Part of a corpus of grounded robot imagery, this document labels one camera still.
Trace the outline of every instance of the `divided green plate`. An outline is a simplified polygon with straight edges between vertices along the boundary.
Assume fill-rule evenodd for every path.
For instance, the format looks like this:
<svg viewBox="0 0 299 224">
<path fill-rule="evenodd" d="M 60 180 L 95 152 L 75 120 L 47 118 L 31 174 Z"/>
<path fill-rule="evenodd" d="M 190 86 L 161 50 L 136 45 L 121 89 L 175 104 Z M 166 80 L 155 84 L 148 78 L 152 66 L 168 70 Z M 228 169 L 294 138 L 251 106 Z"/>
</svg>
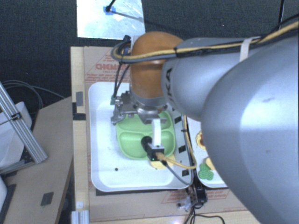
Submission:
<svg viewBox="0 0 299 224">
<path fill-rule="evenodd" d="M 161 112 L 159 116 L 167 118 L 167 121 L 161 124 L 161 141 L 165 147 L 164 155 L 169 156 L 176 147 L 174 127 L 169 113 Z M 126 117 L 123 121 L 118 122 L 116 124 L 116 132 L 120 149 L 124 155 L 135 160 L 148 159 L 141 145 L 141 139 L 144 136 L 152 137 L 151 124 L 143 124 L 138 115 L 134 115 L 133 118 Z"/>
</svg>

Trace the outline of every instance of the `cardboard box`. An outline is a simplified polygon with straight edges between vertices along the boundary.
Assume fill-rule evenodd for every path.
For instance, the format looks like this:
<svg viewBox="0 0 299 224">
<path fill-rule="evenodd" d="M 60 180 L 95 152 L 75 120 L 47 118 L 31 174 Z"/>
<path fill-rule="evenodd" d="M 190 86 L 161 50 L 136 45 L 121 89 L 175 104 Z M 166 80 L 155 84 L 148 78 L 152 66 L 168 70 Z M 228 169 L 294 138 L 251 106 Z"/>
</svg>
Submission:
<svg viewBox="0 0 299 224">
<path fill-rule="evenodd" d="M 91 182 L 91 155 L 89 135 L 88 89 L 95 82 L 114 82 L 118 62 L 110 56 L 111 48 L 84 47 L 85 108 L 87 130 L 88 192 L 90 221 L 110 221 L 149 217 L 186 215 L 177 208 L 177 202 L 186 198 L 185 190 L 150 191 L 98 196 L 99 192 Z M 123 82 L 128 82 L 129 73 Z M 198 213 L 228 212 L 246 210 L 229 189 L 207 191 L 208 202 Z"/>
</svg>

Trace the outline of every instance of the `dark floor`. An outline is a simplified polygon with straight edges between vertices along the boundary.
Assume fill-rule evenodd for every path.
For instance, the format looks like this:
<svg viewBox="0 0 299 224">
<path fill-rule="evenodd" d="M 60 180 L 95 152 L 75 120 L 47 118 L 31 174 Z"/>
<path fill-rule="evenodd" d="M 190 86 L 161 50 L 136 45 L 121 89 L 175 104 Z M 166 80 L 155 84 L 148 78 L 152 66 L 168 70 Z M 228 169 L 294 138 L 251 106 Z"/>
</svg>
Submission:
<svg viewBox="0 0 299 224">
<path fill-rule="evenodd" d="M 278 22 L 280 1 L 142 0 L 142 4 L 146 31 L 188 39 L 265 34 Z M 283 18 L 298 11 L 299 0 L 285 0 Z M 21 80 L 67 97 L 71 95 L 70 47 L 118 43 L 77 37 L 76 0 L 0 0 L 0 14 L 1 82 Z M 9 93 L 15 102 L 24 101 L 30 112 L 38 108 L 30 90 L 15 88 Z M 43 91 L 40 95 L 45 106 L 60 99 Z"/>
</svg>

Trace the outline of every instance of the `silver metal sheet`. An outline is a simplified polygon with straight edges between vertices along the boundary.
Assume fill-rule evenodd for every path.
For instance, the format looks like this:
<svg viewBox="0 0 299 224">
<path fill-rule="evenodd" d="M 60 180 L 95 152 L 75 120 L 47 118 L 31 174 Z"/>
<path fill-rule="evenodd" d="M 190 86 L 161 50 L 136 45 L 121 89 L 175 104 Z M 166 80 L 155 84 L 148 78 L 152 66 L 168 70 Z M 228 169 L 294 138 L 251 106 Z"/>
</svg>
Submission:
<svg viewBox="0 0 299 224">
<path fill-rule="evenodd" d="M 77 0 L 78 37 L 121 40 L 145 33 L 141 0 Z"/>
</svg>

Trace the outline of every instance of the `yellow cable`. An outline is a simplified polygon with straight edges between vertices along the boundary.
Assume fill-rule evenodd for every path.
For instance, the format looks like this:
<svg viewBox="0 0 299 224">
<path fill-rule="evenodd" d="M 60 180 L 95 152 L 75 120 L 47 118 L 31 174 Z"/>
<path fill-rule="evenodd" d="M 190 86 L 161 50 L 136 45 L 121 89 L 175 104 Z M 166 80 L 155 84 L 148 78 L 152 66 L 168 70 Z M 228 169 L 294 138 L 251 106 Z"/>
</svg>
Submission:
<svg viewBox="0 0 299 224">
<path fill-rule="evenodd" d="M 184 129 L 187 130 L 187 117 L 184 115 Z M 196 169 L 197 167 L 197 162 L 196 162 L 196 159 L 195 159 L 195 156 L 194 156 L 194 153 L 193 153 L 193 149 L 192 149 L 192 146 L 191 146 L 191 141 L 190 141 L 190 137 L 189 137 L 189 133 L 186 132 L 186 139 L 187 139 L 187 144 L 188 144 L 188 147 L 189 147 L 189 151 L 190 151 L 190 155 L 194 161 L 194 165 L 193 166 L 187 166 L 187 165 L 184 165 L 184 164 L 181 164 L 179 162 L 176 162 L 175 160 L 172 160 L 172 159 L 169 159 L 167 158 L 163 153 L 156 153 L 156 156 L 159 160 L 163 160 L 163 161 L 167 161 L 167 162 L 170 162 L 170 163 L 173 163 L 177 166 L 180 166 L 182 168 L 186 168 L 186 169 Z"/>
<path fill-rule="evenodd" d="M 299 22 L 296 21 L 288 26 L 285 26 L 284 28 L 275 31 L 269 35 L 267 35 L 265 38 L 256 38 L 251 41 L 250 44 L 261 44 L 264 42 L 267 42 L 271 39 L 274 39 L 283 33 L 286 33 L 292 29 L 298 28 L 299 27 Z M 185 52 L 191 52 L 191 51 L 197 51 L 197 50 L 202 50 L 202 49 L 225 49 L 225 48 L 232 48 L 232 47 L 239 47 L 242 45 L 242 42 L 236 42 L 236 43 L 231 43 L 231 44 L 219 44 L 219 45 L 213 45 L 213 46 L 203 46 L 203 47 L 194 47 L 194 48 L 179 48 L 176 51 L 174 49 L 168 49 L 168 50 L 161 50 L 161 51 L 156 51 L 156 52 L 150 52 L 142 55 L 137 55 L 137 56 L 121 56 L 116 53 L 116 49 L 112 51 L 113 56 L 117 59 L 126 59 L 126 60 L 135 60 L 135 59 L 144 59 L 148 57 L 153 57 L 153 56 L 163 56 L 163 55 L 173 55 L 173 54 L 180 54 L 180 53 L 185 53 Z"/>
</svg>

